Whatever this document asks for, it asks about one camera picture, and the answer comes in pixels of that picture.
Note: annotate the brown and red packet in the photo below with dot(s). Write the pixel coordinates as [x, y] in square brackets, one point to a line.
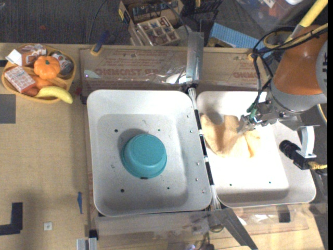
[32, 55]

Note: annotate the yellow divided plate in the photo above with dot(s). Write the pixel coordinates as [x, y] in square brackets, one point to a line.
[68, 81]

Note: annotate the black cylinder on white bracket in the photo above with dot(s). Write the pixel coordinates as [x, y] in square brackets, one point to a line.
[294, 152]

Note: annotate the white plastic tray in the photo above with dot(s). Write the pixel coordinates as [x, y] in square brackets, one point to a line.
[177, 129]
[249, 176]

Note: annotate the teal bowl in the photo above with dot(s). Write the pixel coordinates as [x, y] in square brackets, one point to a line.
[144, 155]

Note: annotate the beige cloth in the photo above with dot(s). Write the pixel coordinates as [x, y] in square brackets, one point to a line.
[223, 139]

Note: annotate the red sausage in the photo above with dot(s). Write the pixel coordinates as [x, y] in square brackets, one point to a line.
[31, 91]

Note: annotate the orange pumpkin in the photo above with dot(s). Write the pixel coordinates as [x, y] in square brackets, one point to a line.
[46, 66]

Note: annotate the small white box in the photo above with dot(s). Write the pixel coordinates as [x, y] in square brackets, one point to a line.
[14, 57]

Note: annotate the yellow banana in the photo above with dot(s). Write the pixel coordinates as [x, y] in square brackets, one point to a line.
[56, 92]

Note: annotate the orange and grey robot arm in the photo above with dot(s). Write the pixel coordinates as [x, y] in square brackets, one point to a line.
[296, 69]

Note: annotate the small white square tile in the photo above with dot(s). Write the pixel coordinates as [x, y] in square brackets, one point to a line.
[47, 226]

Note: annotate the small red and white can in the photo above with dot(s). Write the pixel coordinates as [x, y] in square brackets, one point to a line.
[63, 62]

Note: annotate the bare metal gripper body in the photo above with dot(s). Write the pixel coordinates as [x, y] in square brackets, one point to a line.
[270, 113]

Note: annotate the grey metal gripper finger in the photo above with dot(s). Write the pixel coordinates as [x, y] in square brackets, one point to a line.
[243, 122]
[251, 127]

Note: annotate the orange carrot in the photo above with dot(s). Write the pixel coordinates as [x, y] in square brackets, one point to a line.
[41, 82]

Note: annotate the red and white carton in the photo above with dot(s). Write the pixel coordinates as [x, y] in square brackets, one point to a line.
[19, 79]

